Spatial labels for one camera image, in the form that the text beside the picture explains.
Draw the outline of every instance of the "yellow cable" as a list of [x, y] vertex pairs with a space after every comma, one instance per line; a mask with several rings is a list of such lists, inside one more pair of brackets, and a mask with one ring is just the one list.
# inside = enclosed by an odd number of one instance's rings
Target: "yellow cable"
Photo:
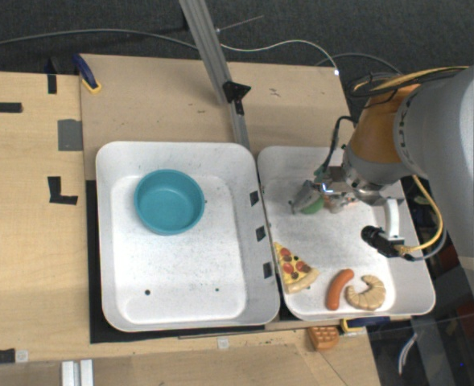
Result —
[[431, 198], [430, 193], [428, 193], [427, 189], [424, 188], [421, 181], [416, 175], [412, 175], [412, 179], [414, 179], [415, 184], [417, 184], [419, 190], [424, 195], [424, 197], [428, 200], [431, 205], [431, 208], [434, 210], [435, 214], [437, 215], [437, 233], [431, 239], [429, 239], [426, 243], [420, 244], [419, 246], [405, 246], [404, 244], [396, 244], [394, 246], [395, 249], [399, 250], [401, 254], [415, 252], [416, 250], [423, 250], [424, 248], [428, 248], [432, 246], [440, 237], [443, 232], [443, 217], [440, 214], [440, 210], [435, 204], [435, 201]]
[[450, 66], [450, 67], [446, 67], [446, 68], [430, 68], [428, 70], [422, 70], [420, 72], [414, 72], [414, 73], [406, 74], [406, 75], [403, 75], [403, 76], [395, 76], [395, 77], [391, 78], [389, 81], [386, 81], [385, 83], [379, 84], [375, 88], [372, 88], [371, 93], [373, 93], [375, 90], [382, 90], [383, 88], [390, 88], [390, 87], [393, 87], [393, 86], [397, 86], [398, 84], [406, 83], [407, 81], [417, 79], [421, 76], [425, 76], [425, 75], [430, 74], [430, 73], [445, 72], [447, 70], [453, 70], [453, 69], [456, 69], [456, 68], [467, 68], [467, 66], [454, 66], [454, 67]]
[[359, 89], [360, 87], [365, 86], [366, 84], [370, 84], [370, 83], [372, 83], [372, 82], [374, 82], [374, 81], [377, 81], [377, 80], [390, 80], [390, 79], [392, 79], [391, 76], [388, 76], [388, 77], [387, 77], [387, 76], [372, 77], [372, 78], [370, 78], [370, 79], [367, 80], [367, 81], [362, 81], [362, 82], [360, 82], [360, 83], [357, 83], [357, 84], [352, 88], [352, 90], [355, 92], [355, 91], [356, 91], [357, 89]]

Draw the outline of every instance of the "metal bracket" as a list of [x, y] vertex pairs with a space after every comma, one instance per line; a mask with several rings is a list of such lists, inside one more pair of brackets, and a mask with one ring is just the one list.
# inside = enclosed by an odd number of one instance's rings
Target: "metal bracket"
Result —
[[222, 85], [224, 94], [226, 95], [226, 100], [228, 103], [234, 102], [235, 107], [237, 108], [237, 114], [244, 116], [244, 106], [242, 105], [242, 99], [249, 92], [251, 86], [246, 86], [244, 84], [235, 83], [234, 81], [226, 81]]

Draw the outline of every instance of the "metal pole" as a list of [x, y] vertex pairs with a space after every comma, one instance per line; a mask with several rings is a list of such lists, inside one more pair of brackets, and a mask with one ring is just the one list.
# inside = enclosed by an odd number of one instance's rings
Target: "metal pole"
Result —
[[183, 13], [188, 22], [192, 37], [196, 42], [201, 59], [204, 62], [208, 76], [212, 81], [217, 100], [222, 104], [229, 103], [233, 136], [235, 141], [249, 149], [249, 139], [245, 118], [240, 102], [233, 101], [226, 95], [223, 86], [231, 82], [228, 65], [221, 49], [219, 38], [208, 12], [205, 0], [179, 0]]

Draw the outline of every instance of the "blue clamp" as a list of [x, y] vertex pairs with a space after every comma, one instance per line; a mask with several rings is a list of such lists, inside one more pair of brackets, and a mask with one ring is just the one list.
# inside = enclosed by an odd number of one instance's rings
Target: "blue clamp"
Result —
[[381, 325], [390, 322], [389, 317], [371, 316], [368, 318], [343, 318], [340, 320], [340, 327], [344, 333], [362, 331], [366, 326]]
[[98, 94], [101, 91], [101, 83], [99, 83], [93, 76], [92, 70], [86, 64], [84, 59], [80, 55], [72, 55], [72, 62], [79, 70], [79, 73], [83, 77], [81, 83], [88, 89], [92, 94]]

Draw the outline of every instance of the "toy pizza slice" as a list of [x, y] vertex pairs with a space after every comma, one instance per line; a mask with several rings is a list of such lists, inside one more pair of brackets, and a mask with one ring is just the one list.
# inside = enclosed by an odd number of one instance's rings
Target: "toy pizza slice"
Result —
[[292, 294], [306, 289], [319, 276], [319, 270], [311, 267], [280, 243], [274, 242], [274, 248], [286, 293]]

